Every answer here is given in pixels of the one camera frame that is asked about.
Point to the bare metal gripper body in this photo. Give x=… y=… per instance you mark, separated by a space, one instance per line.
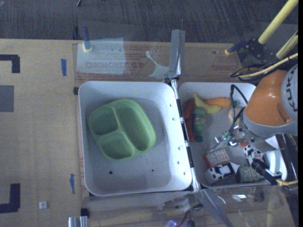
x=239 y=136

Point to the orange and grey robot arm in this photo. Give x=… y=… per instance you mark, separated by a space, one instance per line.
x=265 y=103

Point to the small cow print carton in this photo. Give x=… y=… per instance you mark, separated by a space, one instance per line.
x=252 y=153

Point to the beige bread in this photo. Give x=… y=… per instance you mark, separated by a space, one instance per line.
x=233 y=115

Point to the white plastic tray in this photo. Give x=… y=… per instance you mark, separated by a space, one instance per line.
x=213 y=131
x=132 y=176

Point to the pink carton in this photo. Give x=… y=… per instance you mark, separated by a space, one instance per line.
x=217 y=157

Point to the green can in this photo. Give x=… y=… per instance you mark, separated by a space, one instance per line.
x=247 y=174

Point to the orange carrot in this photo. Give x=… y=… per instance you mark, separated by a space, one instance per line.
x=219 y=102

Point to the large cow print carton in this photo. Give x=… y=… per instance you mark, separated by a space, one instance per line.
x=220 y=172

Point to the yellow banana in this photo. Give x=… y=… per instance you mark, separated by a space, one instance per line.
x=208 y=107

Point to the green bottle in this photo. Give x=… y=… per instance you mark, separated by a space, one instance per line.
x=198 y=124

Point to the red sausage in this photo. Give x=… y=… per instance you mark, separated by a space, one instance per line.
x=188 y=117

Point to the green divided plate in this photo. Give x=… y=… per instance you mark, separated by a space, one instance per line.
x=123 y=129

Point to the black cylinder on white bracket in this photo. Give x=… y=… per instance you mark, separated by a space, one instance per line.
x=260 y=167

